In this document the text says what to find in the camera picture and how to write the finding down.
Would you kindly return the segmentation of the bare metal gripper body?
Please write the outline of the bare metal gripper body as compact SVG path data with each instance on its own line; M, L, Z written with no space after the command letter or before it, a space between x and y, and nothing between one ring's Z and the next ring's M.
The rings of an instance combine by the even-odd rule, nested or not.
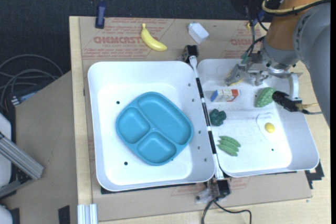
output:
M289 65L283 65L277 61L272 60L253 60L246 66L247 73L253 74L259 77L277 77L277 78L288 78L290 72Z

